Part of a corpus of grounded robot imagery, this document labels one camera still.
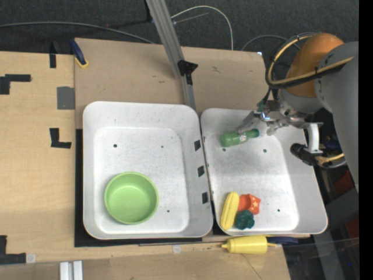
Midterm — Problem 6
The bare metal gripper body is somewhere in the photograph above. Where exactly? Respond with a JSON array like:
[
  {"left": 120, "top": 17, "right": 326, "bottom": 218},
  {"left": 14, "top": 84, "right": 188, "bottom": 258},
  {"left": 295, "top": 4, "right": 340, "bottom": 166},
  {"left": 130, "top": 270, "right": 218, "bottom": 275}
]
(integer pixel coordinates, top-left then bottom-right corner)
[{"left": 261, "top": 100, "right": 310, "bottom": 128}]

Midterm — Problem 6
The green bottle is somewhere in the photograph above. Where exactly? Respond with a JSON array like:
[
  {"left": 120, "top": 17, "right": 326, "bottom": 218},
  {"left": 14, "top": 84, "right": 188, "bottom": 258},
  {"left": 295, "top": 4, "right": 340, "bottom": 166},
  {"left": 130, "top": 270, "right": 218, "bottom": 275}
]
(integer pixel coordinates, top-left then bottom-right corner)
[{"left": 219, "top": 128, "right": 261, "bottom": 148}]

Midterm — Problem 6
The white plastic tray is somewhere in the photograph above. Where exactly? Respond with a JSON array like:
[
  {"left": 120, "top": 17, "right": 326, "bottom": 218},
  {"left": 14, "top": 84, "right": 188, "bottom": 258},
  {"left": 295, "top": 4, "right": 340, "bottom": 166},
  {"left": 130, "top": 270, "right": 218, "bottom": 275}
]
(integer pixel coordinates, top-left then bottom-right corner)
[
  {"left": 82, "top": 100, "right": 214, "bottom": 240},
  {"left": 200, "top": 107, "right": 329, "bottom": 236}
]

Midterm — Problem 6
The orange packet with yellow star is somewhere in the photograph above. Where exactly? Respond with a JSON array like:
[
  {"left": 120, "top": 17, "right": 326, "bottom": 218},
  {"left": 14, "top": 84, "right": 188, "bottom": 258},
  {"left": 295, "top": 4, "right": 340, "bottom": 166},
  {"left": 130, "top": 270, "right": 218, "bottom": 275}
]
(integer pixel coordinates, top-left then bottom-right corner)
[{"left": 237, "top": 193, "right": 262, "bottom": 216}]

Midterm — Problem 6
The yellow corn cob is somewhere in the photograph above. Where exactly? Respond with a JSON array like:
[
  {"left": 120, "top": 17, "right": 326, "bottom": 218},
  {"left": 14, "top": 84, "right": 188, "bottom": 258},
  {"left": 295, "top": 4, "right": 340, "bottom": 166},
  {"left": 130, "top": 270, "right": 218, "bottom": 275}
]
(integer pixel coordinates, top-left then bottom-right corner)
[{"left": 220, "top": 191, "right": 240, "bottom": 231}]

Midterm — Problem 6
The green broccoli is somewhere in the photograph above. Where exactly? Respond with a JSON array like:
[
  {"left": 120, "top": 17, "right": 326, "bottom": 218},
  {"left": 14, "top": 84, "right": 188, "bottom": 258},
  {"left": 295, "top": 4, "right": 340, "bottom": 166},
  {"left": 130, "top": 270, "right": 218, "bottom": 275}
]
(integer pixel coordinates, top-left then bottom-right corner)
[{"left": 234, "top": 209, "right": 256, "bottom": 231}]

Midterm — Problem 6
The yellow squeeze bottle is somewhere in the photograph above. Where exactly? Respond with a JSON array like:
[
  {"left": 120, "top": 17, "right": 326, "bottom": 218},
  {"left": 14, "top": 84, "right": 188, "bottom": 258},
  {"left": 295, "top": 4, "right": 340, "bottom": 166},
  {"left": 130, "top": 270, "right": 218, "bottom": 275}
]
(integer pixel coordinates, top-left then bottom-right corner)
[{"left": 221, "top": 234, "right": 278, "bottom": 255}]

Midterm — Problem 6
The green bowl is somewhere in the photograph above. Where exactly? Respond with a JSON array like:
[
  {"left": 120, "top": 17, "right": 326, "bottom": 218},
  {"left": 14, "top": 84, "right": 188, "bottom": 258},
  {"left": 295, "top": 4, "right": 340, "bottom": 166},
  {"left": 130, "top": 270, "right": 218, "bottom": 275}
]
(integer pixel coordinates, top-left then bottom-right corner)
[{"left": 103, "top": 171, "right": 160, "bottom": 225}]

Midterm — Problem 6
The black cylinder on white bracket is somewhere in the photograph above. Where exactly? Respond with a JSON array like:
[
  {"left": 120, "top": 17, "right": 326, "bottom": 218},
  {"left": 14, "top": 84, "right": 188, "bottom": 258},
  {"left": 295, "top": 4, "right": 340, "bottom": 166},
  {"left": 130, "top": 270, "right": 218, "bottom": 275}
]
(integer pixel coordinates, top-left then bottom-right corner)
[{"left": 290, "top": 122, "right": 325, "bottom": 166}]

